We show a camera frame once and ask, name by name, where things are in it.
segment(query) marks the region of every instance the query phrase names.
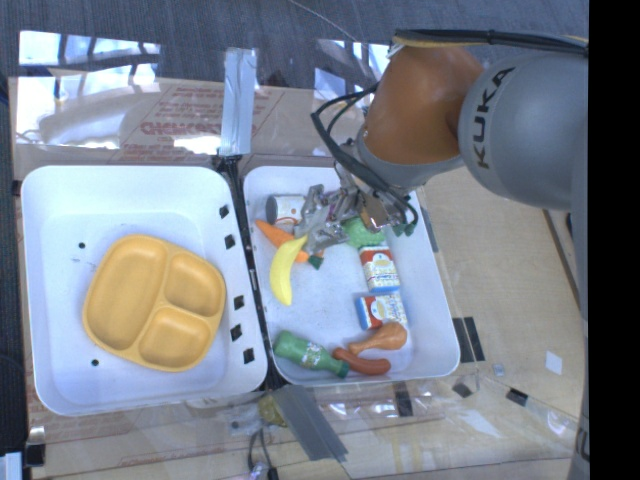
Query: yellow divided plate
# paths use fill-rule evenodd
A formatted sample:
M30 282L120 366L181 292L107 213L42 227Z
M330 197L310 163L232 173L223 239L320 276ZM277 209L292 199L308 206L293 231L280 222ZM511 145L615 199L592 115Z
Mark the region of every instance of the yellow divided plate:
M225 297L222 274L203 258L159 238L128 235L100 262L82 323L105 350L178 372L206 356Z

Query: gray carpet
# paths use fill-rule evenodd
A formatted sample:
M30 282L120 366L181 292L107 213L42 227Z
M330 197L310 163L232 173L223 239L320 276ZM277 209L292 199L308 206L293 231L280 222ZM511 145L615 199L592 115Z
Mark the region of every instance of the gray carpet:
M589 36L589 0L0 0L0 74L19 74L21 30L167 46L163 76L218 80L202 62L228 46L258 48L263 81L311 87L326 59L288 62L316 38L387 43L397 28L465 28ZM485 60L510 55L491 48ZM26 409L9 112L0 104L0 455L25 439Z

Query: black cable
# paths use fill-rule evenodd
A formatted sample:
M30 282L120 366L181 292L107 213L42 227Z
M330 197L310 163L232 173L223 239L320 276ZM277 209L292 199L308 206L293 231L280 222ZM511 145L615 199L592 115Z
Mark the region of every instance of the black cable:
M260 443L262 444L262 451L264 452L264 456L267 459L267 466L269 466L269 469L271 469L273 467L273 464L271 464L271 457L269 457L267 446L264 443L264 427L260 427L259 432L260 432Z
M543 33L500 32L468 29L398 29L394 41L412 46L433 46L431 42L489 44L534 48L589 57L589 42L580 38Z
M311 114L311 120L313 121L316 131L320 135L320 138L322 138L323 142L326 144L327 148L329 148L329 151L331 152L331 154L339 164L341 164L345 169L347 169L353 175L360 178L362 181L364 181L367 185L369 185L374 190L378 192L384 192L386 194L389 194L391 197L393 197L393 199L397 203L398 209L405 210L405 211L408 210L411 212L413 216L413 220L409 224L409 226L410 226L410 229L412 229L413 227L415 227L415 225L418 222L418 212L416 212L411 205L407 204L407 202L399 194L396 193L396 191L391 187L391 185L389 185L380 176L378 176L378 174L376 174L369 167L362 164L361 162L356 160L354 157L346 153L335 142L335 140L329 133L329 128L325 128L324 125L322 124L322 120L320 119L320 114L322 114L322 112L324 112L327 108L337 103L348 101L349 103L347 104L347 106L343 108L338 113L338 115L332 119L330 124L330 126L332 127L337 121L337 118L343 115L343 113L347 110L347 108L350 108L351 106L353 106L355 103L360 101L362 98L364 98L368 94L375 92L377 88L378 88L378 82L376 82L371 87L364 89L362 91L352 93L352 94L346 94L343 96L338 96L332 100L329 100L324 104L322 104L315 112Z
M249 440L249 455L247 456L247 465L249 466L249 472L253 472L253 469L256 467L256 464L253 462L253 447L255 446L256 439L260 437L260 443L262 445L262 451L264 453L265 460L267 461L268 470L268 478L269 479L277 479L278 472L276 468L273 467L271 462L271 457L269 456L269 452L267 451L267 445L264 441L264 425L260 427L259 430L256 430Z

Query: small carton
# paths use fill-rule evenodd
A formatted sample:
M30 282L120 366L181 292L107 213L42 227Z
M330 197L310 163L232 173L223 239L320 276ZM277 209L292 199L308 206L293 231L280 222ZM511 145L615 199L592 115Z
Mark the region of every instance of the small carton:
M360 263L371 292L390 292L400 287L398 271L386 244L361 247L359 251Z
M363 330L377 329L386 322L407 325L407 314L398 292L365 295L356 299L356 311Z

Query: white plastic tray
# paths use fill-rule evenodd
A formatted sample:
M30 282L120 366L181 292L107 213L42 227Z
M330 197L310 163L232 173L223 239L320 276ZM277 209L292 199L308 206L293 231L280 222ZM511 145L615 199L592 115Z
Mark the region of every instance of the white plastic tray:
M50 410L115 411L248 393L262 383L266 353L231 193L220 175L202 167L42 167L24 180L22 211L35 387ZM187 371L162 372L110 354L83 328L97 266L115 240L132 233L184 247L225 279L216 339ZM227 248L230 241L235 245Z
M254 169L244 182L249 222L253 223L256 218L266 220L265 205L270 195L306 195L309 187L318 183L322 183L327 191L340 187L338 176L331 168L265 166ZM415 194L412 197L417 208ZM291 276L293 302L291 306L285 306L269 287L274 246L255 226L252 226L252 242L272 343L284 329L329 351L369 336L360 327L354 304L357 295L368 293L355 248L347 244L328 248L319 270L308 264L294 264ZM369 349L361 356L386 357L391 362L391 370L378 376L349 372L345 379L340 379L332 373L307 370L276 356L276 366L286 380L307 385L399 381L440 377L457 368L460 347L424 221L420 219L410 237L396 237L389 231L387 243L402 285L400 293L409 321L409 337L400 350Z

